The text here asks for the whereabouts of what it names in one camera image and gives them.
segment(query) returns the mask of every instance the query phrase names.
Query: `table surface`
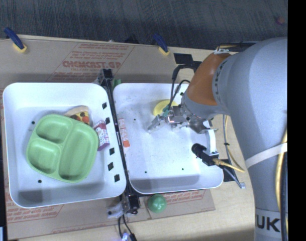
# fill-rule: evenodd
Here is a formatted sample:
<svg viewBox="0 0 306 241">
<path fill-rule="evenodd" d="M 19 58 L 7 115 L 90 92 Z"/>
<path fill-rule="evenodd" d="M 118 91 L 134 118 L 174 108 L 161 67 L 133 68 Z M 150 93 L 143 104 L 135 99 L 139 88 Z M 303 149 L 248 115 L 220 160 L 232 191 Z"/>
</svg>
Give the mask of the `table surface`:
<svg viewBox="0 0 306 241">
<path fill-rule="evenodd" d="M 52 39 L 46 37 L 23 36 L 24 39 L 34 39 L 40 41 L 69 41 L 66 39 Z M 122 67 L 115 71 L 115 77 L 121 78 L 123 82 L 170 82 L 171 71 L 165 72 L 165 68 L 174 69 L 176 64 L 173 57 L 161 57 L 155 46 L 132 45 L 133 49 L 122 62 Z M 190 48 L 169 48 L 171 53 L 191 54 L 194 61 L 202 61 L 210 54 L 211 50 L 200 50 Z M 45 62 L 45 58 L 34 57 L 40 64 Z M 134 72 L 134 68 L 140 69 L 140 73 Z M 0 89 L 1 91 L 10 83 L 16 82 L 19 75 L 24 73 L 18 69 L 13 73 L 9 65 L 0 65 Z M 35 81 L 37 74 L 34 71 L 27 72 L 26 81 Z M 193 73 L 190 70 L 180 72 L 178 81 L 191 79 Z M 218 129 L 217 149 L 220 158 L 226 159 L 225 146 L 223 145 L 222 116 L 218 115 L 213 120 L 214 128 Z M 241 155 L 239 144 L 236 140 L 231 121 L 227 128 L 228 142 L 230 150 L 236 161 L 244 169 L 244 159 Z M 186 214 L 168 218 L 154 219 L 150 221 L 139 221 L 129 223 L 128 226 L 136 235 L 138 241 L 145 240 L 253 240 L 254 235 L 254 196 L 248 172 L 236 172 L 240 182 L 244 182 L 246 189 L 240 189 L 234 182 L 225 182 L 220 187 L 211 189 L 212 198 L 215 204 L 214 211 Z M 21 241 L 38 240 L 120 240 L 118 226 L 106 226 L 86 230 L 78 230 L 59 234 L 37 236 L 20 239 Z"/>
</svg>

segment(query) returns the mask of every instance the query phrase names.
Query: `green divided plate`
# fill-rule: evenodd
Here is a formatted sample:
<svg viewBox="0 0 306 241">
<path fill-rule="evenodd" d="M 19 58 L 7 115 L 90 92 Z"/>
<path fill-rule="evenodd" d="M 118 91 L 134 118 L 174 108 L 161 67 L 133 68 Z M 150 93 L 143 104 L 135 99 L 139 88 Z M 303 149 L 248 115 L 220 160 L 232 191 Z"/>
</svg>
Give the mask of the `green divided plate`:
<svg viewBox="0 0 306 241">
<path fill-rule="evenodd" d="M 26 158 L 37 172 L 76 183 L 88 176 L 98 149 L 98 135 L 75 119 L 49 114 L 42 117 L 28 142 Z"/>
</svg>

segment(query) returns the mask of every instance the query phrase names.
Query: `white plastic tray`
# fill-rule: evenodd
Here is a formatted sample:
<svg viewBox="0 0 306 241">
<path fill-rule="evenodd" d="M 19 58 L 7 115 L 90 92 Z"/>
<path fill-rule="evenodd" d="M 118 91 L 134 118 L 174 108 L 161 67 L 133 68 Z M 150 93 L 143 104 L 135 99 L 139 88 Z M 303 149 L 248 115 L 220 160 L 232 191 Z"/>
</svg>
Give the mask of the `white plastic tray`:
<svg viewBox="0 0 306 241">
<path fill-rule="evenodd" d="M 184 92 L 183 84 L 179 93 Z M 124 148 L 129 178 L 142 194 L 215 188 L 223 182 L 223 171 L 208 167 L 191 151 L 195 143 L 205 145 L 206 136 L 189 128 L 173 132 L 170 126 L 147 132 L 155 105 L 170 98 L 171 84 L 120 84 L 114 89 L 118 118 L 125 120 L 130 143 Z M 175 98 L 180 104 L 181 96 Z"/>
<path fill-rule="evenodd" d="M 49 206 L 116 197 L 124 192 L 126 178 L 118 140 L 108 96 L 101 86 L 14 83 L 4 90 L 3 102 L 10 195 L 17 205 L 25 208 Z M 25 152 L 38 120 L 50 113 L 64 114 L 79 105 L 89 107 L 94 123 L 110 118 L 107 124 L 110 145 L 97 153 L 90 174 L 79 183 L 65 183 L 33 170 L 26 161 Z"/>
</svg>

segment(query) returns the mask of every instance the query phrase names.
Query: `blue clamp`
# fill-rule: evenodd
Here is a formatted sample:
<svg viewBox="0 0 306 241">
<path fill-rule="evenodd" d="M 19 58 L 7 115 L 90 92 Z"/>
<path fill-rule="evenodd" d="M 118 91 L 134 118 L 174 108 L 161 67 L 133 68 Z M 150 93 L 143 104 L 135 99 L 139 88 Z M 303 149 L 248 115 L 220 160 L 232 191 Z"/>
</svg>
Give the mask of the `blue clamp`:
<svg viewBox="0 0 306 241">
<path fill-rule="evenodd" d="M 169 50 L 167 48 L 166 42 L 163 39 L 163 37 L 157 33 L 155 33 L 153 35 L 153 39 L 157 42 L 157 44 L 160 46 L 159 47 L 159 51 L 163 54 L 163 55 L 168 55 L 169 54 Z"/>
<path fill-rule="evenodd" d="M 18 37 L 18 35 L 13 30 L 11 30 L 10 28 L 6 27 L 4 29 L 4 32 L 13 41 L 14 47 L 20 53 L 24 53 L 26 51 L 27 47 L 22 43 L 21 39 Z"/>
</svg>

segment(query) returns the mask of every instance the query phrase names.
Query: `green object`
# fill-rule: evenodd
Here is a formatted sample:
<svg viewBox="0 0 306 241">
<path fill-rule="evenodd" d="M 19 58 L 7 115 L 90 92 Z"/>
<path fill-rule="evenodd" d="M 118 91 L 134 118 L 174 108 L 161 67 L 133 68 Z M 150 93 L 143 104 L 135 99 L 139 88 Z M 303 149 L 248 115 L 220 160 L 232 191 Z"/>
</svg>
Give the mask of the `green object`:
<svg viewBox="0 0 306 241">
<path fill-rule="evenodd" d="M 162 212 L 166 205 L 166 199 L 161 194 L 155 194 L 148 199 L 148 208 L 154 213 Z"/>
<path fill-rule="evenodd" d="M 49 114 L 34 128 L 26 150 L 28 164 L 37 172 L 64 182 L 86 178 L 94 164 L 99 138 L 89 125 Z"/>
</svg>

